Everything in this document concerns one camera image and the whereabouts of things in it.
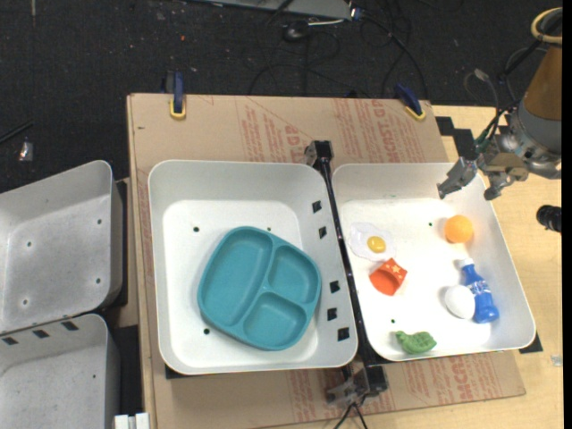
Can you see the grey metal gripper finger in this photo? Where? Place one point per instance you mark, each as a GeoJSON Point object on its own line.
{"type": "Point", "coordinates": [456, 178]}
{"type": "Point", "coordinates": [497, 187]}

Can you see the brown cardboard board red print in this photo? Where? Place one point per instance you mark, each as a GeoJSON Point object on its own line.
{"type": "Point", "coordinates": [250, 128]}

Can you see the white and yellow fried egg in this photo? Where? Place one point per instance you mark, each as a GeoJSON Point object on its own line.
{"type": "Point", "coordinates": [364, 239]}

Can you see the black computer mouse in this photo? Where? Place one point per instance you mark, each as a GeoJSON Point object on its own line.
{"type": "Point", "coordinates": [296, 29]}

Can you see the red fries carton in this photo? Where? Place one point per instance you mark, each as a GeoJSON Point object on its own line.
{"type": "Point", "coordinates": [385, 280]}

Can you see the blue plastic bottle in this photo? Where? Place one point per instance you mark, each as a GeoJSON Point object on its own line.
{"type": "Point", "coordinates": [482, 297]}

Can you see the green toy vegetable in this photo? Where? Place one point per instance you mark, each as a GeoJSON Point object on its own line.
{"type": "Point", "coordinates": [415, 342]}

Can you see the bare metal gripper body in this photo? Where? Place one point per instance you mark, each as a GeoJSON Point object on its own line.
{"type": "Point", "coordinates": [514, 161]}

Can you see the thin black rod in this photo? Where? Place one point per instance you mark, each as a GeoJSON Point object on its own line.
{"type": "Point", "coordinates": [345, 257]}

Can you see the orange ball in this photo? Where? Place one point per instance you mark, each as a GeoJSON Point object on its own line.
{"type": "Point", "coordinates": [458, 229]}

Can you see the teal divided plate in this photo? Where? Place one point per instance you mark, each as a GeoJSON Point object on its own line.
{"type": "Point", "coordinates": [250, 284]}

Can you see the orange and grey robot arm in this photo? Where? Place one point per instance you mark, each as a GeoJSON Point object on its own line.
{"type": "Point", "coordinates": [543, 87]}

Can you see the white plastic tray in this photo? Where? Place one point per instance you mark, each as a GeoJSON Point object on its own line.
{"type": "Point", "coordinates": [429, 284]}
{"type": "Point", "coordinates": [187, 284]}
{"type": "Point", "coordinates": [53, 248]}
{"type": "Point", "coordinates": [49, 382]}

